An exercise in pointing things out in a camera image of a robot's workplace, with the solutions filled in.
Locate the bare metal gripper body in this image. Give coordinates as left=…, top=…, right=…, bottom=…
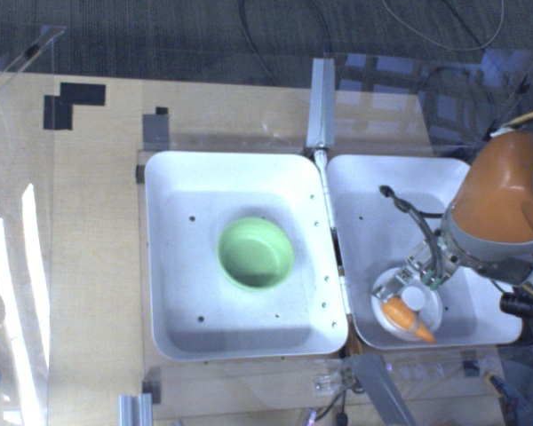
left=389, top=237, right=462, bottom=290

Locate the orange carrot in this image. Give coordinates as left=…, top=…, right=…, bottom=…
left=381, top=296, right=437, bottom=344

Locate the small white cylinder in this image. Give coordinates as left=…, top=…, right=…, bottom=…
left=402, top=285, right=427, bottom=312

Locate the white bowl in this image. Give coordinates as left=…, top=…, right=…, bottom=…
left=370, top=266, right=444, bottom=342

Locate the white plastic tray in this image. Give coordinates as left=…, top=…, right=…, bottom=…
left=326, top=154, right=524, bottom=351
left=144, top=150, right=350, bottom=362

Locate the thin black and white rod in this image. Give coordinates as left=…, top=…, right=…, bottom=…
left=313, top=147, right=353, bottom=319

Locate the green bowl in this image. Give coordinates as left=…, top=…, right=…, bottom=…
left=216, top=217, right=296, bottom=291

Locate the black cylinder on white bracket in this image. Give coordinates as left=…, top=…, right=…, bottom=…
left=499, top=266, right=533, bottom=324

